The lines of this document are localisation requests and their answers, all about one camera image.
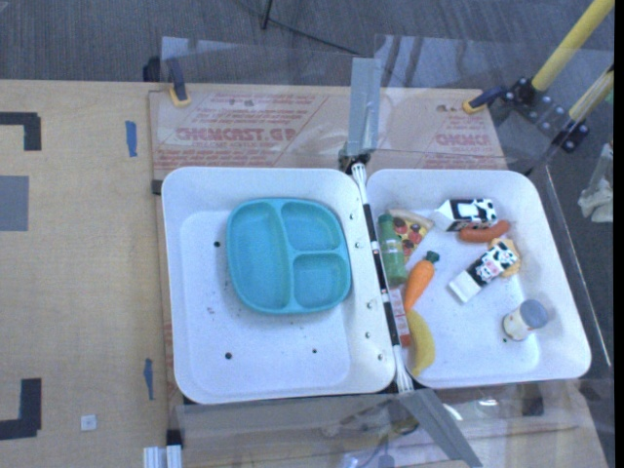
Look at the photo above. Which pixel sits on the cow print milk carton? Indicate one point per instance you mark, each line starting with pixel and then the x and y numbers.
pixel 487 266
pixel 468 214

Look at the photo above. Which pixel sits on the green bottle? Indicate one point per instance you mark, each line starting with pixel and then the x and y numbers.
pixel 392 256

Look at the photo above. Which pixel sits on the orange carrot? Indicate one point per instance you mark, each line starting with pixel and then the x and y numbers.
pixel 418 278

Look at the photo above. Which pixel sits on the yellow banana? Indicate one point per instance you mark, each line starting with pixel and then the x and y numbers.
pixel 422 341

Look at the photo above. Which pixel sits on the small can with grey lid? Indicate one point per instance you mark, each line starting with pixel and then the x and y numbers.
pixel 525 319

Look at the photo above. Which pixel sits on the thin black and white rod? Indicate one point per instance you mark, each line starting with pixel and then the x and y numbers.
pixel 374 249

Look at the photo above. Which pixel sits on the brown cardboard board red print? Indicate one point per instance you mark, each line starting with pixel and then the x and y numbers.
pixel 244 134

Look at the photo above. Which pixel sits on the blue divided plate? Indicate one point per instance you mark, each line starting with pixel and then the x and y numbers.
pixel 261 256

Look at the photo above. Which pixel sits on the red and white packet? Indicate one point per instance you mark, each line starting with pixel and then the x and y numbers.
pixel 400 316

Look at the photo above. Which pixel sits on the red sausage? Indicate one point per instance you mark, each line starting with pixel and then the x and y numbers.
pixel 482 232

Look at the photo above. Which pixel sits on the toy pizza slice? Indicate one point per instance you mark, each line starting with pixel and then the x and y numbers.
pixel 415 232

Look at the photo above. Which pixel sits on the white plastic tray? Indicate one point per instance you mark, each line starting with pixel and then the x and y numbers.
pixel 478 344
pixel 273 354

